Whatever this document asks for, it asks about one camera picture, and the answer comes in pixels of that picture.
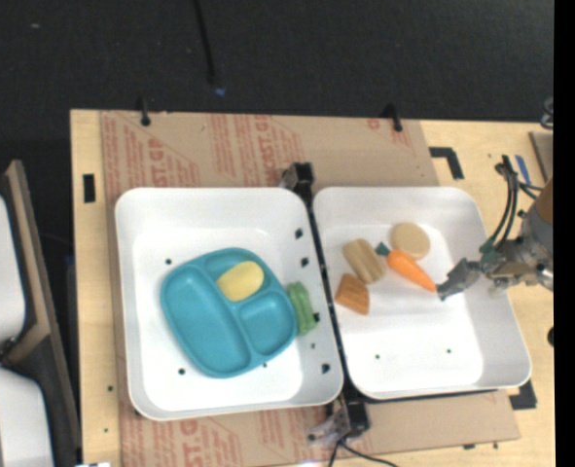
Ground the orange toy carrot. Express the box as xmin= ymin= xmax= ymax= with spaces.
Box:
xmin=375 ymin=241 xmax=439 ymax=294

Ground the white plastic tray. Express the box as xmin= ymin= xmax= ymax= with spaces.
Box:
xmin=311 ymin=185 xmax=533 ymax=402
xmin=114 ymin=186 xmax=344 ymax=422

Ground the green toy vegetable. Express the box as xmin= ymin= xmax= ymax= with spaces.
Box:
xmin=286 ymin=280 xmax=319 ymax=337

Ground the blue divided plate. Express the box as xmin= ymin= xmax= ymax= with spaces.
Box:
xmin=159 ymin=246 xmax=301 ymax=380

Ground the beige toy bread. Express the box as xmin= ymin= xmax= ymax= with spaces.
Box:
xmin=341 ymin=237 xmax=387 ymax=285

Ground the thin black rod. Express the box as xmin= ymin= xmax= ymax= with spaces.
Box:
xmin=297 ymin=182 xmax=354 ymax=401

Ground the brown cardboard board red print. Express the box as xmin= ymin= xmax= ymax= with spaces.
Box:
xmin=98 ymin=110 xmax=522 ymax=467

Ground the brown toy bread wedge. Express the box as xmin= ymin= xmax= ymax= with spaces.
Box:
xmin=334 ymin=272 xmax=371 ymax=317

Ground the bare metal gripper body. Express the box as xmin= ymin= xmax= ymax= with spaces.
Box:
xmin=479 ymin=237 xmax=555 ymax=297

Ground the tan round biscuit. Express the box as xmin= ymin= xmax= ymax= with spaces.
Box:
xmin=389 ymin=221 xmax=432 ymax=262

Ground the yellow toy potato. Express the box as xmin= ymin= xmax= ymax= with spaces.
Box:
xmin=215 ymin=260 xmax=266 ymax=304

